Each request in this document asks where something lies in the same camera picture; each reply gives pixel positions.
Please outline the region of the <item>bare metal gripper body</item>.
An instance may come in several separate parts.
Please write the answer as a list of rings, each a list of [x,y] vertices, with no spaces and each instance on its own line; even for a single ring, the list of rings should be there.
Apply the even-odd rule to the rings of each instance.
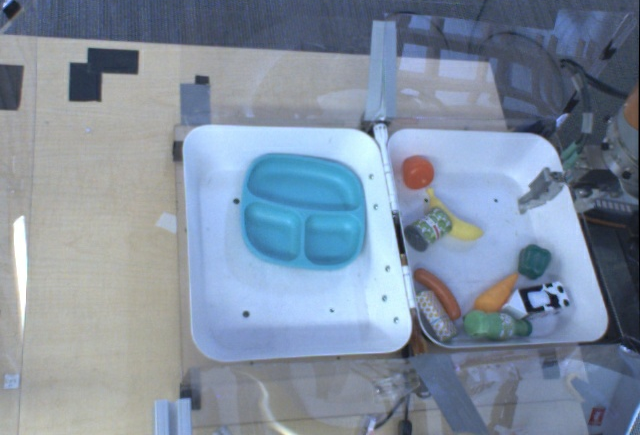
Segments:
[[[639,201],[638,135],[605,137],[590,142],[581,134],[563,150],[565,177],[575,192],[590,191],[614,199]]]

